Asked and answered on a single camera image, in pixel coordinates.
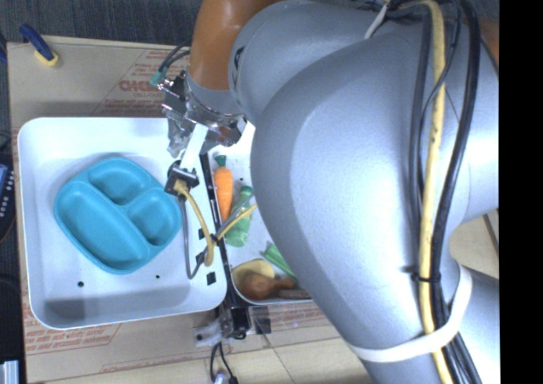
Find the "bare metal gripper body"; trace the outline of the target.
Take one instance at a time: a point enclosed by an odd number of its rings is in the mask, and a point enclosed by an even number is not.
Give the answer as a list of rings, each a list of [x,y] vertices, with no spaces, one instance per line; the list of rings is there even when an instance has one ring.
[[[203,87],[185,71],[173,80],[162,78],[159,89],[165,93],[162,112],[167,123],[178,122],[190,132],[190,138],[197,124],[205,126],[206,149],[230,147],[243,135],[247,120],[229,90]]]

